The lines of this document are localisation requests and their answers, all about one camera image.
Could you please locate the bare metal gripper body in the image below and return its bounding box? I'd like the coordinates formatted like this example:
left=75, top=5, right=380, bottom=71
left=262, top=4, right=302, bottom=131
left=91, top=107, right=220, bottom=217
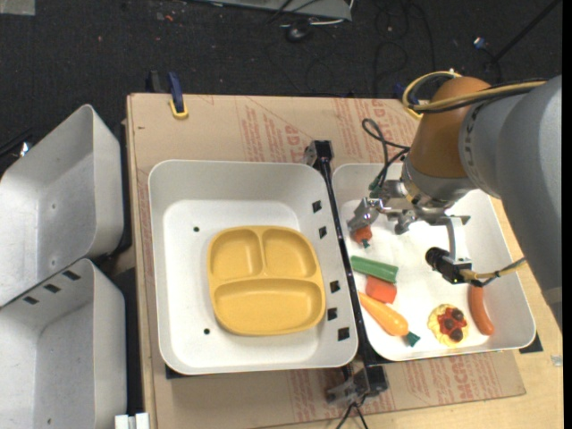
left=369, top=179, right=449, bottom=223

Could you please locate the small orange carrot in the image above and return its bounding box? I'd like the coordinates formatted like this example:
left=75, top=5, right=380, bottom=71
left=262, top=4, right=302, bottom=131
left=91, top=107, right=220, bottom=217
left=353, top=224, right=374, bottom=248

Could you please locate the thin black rod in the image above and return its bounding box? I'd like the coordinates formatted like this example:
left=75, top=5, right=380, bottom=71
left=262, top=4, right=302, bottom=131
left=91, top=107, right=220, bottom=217
left=317, top=158, right=373, bottom=368

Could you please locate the green celery stick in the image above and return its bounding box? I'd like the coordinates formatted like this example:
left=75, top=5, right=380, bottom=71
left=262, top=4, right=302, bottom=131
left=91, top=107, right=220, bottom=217
left=349, top=255, right=400, bottom=284

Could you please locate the orange carrot chunk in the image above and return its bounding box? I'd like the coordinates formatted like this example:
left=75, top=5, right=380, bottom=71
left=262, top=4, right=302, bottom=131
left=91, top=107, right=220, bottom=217
left=365, top=275, right=399, bottom=305

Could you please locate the long orange carrot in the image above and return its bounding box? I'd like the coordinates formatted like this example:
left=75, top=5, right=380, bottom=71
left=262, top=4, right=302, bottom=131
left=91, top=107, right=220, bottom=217
left=357, top=290, right=422, bottom=348

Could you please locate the yellow pasta with meatballs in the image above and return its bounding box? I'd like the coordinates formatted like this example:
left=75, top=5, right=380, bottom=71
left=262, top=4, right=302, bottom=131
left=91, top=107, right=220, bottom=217
left=426, top=303, right=470, bottom=347

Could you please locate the orange sausage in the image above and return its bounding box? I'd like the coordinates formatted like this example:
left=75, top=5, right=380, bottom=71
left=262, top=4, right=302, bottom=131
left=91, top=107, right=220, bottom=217
left=467, top=283, right=496, bottom=336

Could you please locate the white plastic tray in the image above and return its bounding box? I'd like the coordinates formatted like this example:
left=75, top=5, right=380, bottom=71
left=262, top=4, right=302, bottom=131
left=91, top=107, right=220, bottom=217
left=0, top=257, right=129, bottom=429
left=331, top=162, right=537, bottom=363
left=147, top=158, right=359, bottom=376
left=0, top=104, right=125, bottom=307

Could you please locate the yellow divided plate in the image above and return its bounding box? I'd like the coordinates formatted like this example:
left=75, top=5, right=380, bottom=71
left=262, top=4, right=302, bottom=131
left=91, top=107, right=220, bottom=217
left=206, top=225, right=327, bottom=337

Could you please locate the brown cardboard board red print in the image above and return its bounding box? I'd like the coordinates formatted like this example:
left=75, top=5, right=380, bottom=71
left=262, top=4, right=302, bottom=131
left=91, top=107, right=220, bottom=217
left=126, top=92, right=527, bottom=429

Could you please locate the black cylinder on white bracket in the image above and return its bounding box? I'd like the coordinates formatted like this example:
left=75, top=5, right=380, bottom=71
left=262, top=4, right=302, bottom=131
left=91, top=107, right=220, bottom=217
left=424, top=214, right=474, bottom=285

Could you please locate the black block with thin wires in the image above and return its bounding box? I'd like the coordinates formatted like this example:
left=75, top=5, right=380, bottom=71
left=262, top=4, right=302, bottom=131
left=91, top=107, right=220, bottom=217
left=305, top=139, right=334, bottom=167
left=324, top=364, right=389, bottom=404

